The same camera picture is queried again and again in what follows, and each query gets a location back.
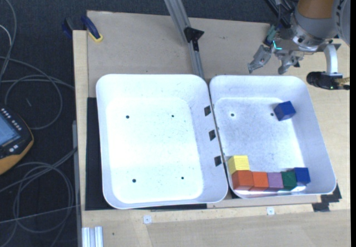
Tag green cube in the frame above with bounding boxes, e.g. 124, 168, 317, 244
281, 171, 298, 188

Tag black cylinder on white bracket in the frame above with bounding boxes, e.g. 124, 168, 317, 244
306, 43, 344, 91

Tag blue cube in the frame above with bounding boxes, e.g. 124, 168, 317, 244
273, 100, 296, 122
293, 167, 311, 185

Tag yellow cube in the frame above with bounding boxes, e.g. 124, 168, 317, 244
227, 155, 250, 176

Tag brown cardboard board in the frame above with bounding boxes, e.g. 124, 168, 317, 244
86, 9, 350, 209

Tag purple cube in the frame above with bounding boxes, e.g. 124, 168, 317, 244
267, 172, 285, 189

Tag dark orange cube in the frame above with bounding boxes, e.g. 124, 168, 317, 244
231, 170, 255, 191

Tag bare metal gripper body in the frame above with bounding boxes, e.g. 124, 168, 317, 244
271, 23, 332, 60

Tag white plastic tray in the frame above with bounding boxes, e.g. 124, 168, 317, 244
208, 74, 338, 200
95, 73, 230, 210

